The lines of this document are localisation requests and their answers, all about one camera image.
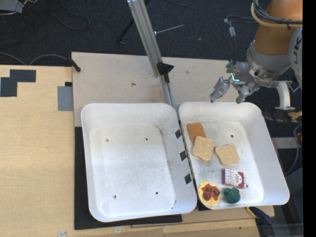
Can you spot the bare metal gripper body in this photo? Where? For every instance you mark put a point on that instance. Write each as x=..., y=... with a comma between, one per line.
x=249, y=76

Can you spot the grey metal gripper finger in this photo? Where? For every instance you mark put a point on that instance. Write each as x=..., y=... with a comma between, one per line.
x=220, y=89
x=244, y=91

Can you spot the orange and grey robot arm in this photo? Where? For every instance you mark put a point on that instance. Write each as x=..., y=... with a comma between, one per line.
x=274, y=36

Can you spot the white plastic tray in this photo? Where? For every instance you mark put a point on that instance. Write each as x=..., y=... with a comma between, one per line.
x=133, y=162
x=251, y=137

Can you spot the brown toast slice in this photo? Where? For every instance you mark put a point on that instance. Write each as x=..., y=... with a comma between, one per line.
x=195, y=130

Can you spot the beige bread slice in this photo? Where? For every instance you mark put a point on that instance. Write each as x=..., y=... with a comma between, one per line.
x=203, y=149
x=227, y=155

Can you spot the purple and white carton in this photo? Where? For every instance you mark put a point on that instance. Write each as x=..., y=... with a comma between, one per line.
x=234, y=178

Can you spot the pale flat board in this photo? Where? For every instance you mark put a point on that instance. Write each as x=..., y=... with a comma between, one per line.
x=118, y=80

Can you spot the green broccoli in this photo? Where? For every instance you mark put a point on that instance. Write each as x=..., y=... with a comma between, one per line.
x=232, y=195

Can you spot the yellow pizza with red sauce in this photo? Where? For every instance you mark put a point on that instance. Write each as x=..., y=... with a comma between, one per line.
x=209, y=194

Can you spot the black cylinder on white bracket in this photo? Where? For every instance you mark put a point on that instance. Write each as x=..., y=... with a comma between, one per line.
x=284, y=95

